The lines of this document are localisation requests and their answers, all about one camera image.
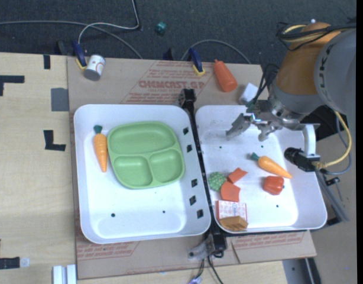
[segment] white can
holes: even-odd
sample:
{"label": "white can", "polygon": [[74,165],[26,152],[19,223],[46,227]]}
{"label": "white can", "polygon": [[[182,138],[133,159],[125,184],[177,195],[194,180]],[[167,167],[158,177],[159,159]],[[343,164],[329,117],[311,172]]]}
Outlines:
{"label": "white can", "polygon": [[100,79],[105,65],[104,57],[99,54],[93,54],[88,60],[87,67],[84,71],[84,76],[92,81]]}

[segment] green divided plate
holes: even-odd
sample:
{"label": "green divided plate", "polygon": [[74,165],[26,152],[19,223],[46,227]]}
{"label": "green divided plate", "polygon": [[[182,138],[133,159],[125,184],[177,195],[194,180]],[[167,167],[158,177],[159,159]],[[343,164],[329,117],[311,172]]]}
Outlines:
{"label": "green divided plate", "polygon": [[128,188],[166,185],[184,174],[179,141],[162,122],[135,122],[111,129],[108,152],[116,178]]}

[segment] orange bottle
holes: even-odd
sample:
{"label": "orange bottle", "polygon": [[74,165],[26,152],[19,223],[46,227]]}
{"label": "orange bottle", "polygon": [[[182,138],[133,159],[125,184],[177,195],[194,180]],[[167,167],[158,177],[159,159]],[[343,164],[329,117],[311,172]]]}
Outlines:
{"label": "orange bottle", "polygon": [[224,92],[231,92],[238,86],[237,81],[223,61],[215,59],[213,69],[216,73],[218,83]]}

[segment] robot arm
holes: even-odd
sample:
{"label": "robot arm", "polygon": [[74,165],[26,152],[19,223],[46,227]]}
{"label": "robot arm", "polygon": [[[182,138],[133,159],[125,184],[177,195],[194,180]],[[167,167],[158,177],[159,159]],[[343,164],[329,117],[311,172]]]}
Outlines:
{"label": "robot arm", "polygon": [[291,45],[269,85],[268,99],[258,100],[259,94],[255,96],[247,105],[251,115],[239,115],[226,136],[235,137],[250,125],[261,131],[260,141],[282,128],[302,130],[305,137],[309,136],[304,150],[287,149],[284,155],[299,168],[314,171],[324,166],[312,152],[318,124],[302,124],[304,117],[327,105],[337,115],[348,116],[351,134],[355,135],[356,25],[294,25],[280,30],[278,36]]}

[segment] gray tape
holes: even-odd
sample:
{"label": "gray tape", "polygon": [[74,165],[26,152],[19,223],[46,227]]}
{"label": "gray tape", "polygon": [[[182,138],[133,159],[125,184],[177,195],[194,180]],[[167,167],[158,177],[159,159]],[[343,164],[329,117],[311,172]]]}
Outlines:
{"label": "gray tape", "polygon": [[52,88],[51,111],[69,111],[69,90],[65,88]]}

